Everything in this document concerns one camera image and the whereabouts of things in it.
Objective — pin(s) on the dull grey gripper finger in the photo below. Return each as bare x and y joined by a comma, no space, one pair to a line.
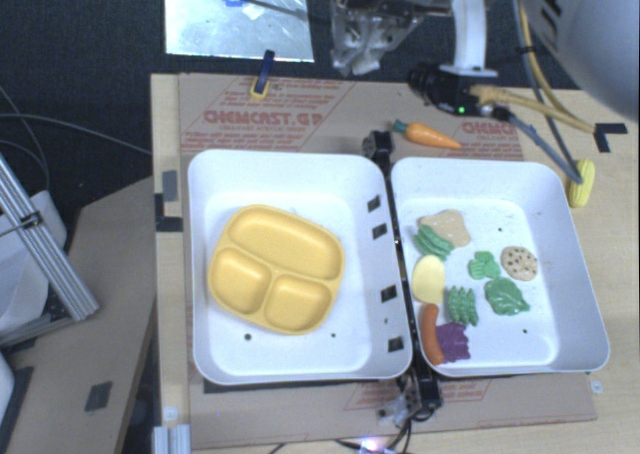
369,59
346,58

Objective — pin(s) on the brown cardboard board, red print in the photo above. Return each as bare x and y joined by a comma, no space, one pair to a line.
320,112

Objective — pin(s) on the orange carrot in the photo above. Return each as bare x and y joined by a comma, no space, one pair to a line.
430,135

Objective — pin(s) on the tan bread slice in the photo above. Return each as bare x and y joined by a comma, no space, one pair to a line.
450,227

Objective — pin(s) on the green pea pods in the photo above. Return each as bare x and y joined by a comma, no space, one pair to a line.
431,242

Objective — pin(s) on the thin black rod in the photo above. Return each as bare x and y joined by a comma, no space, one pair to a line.
400,252

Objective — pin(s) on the yellow divided plate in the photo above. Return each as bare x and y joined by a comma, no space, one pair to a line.
277,267

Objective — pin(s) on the yellow potato slice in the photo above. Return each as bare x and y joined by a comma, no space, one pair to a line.
428,279

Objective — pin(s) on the green broccoli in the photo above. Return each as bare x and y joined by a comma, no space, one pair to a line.
484,266

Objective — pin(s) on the yellow corn cob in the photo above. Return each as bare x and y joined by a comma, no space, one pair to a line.
582,187

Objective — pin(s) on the brown chocolate chip biscuit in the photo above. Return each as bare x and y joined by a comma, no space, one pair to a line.
519,263

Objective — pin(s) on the green bean bunch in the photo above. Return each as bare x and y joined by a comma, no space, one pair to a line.
462,306

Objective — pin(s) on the green lettuce leaf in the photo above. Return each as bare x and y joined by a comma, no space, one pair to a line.
505,297

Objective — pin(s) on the white plastic tray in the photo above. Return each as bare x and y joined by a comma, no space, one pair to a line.
560,262
300,357

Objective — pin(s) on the orange sausage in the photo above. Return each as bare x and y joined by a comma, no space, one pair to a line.
431,334

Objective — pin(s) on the purple grapes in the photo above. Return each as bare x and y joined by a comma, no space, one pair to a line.
454,343

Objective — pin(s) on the black cylinder on white bracket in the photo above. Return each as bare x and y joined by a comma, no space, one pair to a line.
442,87

